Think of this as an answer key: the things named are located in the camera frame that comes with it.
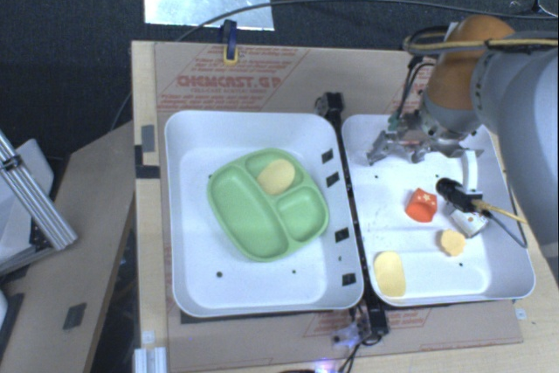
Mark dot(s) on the white plastic tray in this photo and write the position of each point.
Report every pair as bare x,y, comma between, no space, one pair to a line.
436,271
201,275

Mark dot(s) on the thin black rod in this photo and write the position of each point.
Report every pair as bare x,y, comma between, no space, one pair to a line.
349,192

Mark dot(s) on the brown cardboard board red print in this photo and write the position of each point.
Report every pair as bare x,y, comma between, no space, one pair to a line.
262,78

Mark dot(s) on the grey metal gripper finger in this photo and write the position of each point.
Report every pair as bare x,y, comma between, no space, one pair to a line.
378,149
418,154

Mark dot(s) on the yellow scalloped biscuit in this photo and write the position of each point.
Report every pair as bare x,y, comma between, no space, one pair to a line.
452,242

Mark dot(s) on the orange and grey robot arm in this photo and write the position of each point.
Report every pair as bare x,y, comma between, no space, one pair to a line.
515,100

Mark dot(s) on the yellow oval biscuit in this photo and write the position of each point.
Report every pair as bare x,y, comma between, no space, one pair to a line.
276,177
389,274

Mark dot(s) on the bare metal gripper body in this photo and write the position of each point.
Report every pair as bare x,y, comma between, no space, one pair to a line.
430,140

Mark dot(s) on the red carton with yellow stars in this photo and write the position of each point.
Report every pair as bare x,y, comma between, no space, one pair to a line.
421,206

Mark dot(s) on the green divided plate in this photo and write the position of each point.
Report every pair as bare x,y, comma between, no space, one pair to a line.
244,209

